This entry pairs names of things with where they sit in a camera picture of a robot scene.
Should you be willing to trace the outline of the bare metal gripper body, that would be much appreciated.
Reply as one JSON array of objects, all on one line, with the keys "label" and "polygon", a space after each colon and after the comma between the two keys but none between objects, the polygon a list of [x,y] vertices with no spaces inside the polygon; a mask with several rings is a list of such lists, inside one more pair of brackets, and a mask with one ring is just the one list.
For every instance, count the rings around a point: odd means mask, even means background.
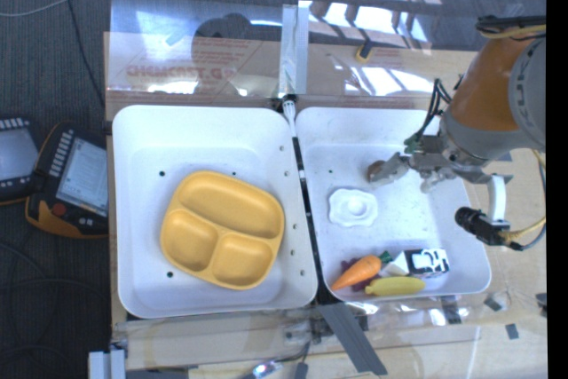
[{"label": "bare metal gripper body", "polygon": [[471,184],[485,184],[491,177],[484,173],[487,159],[459,148],[449,137],[412,135],[405,140],[405,154],[413,170],[453,172]]}]

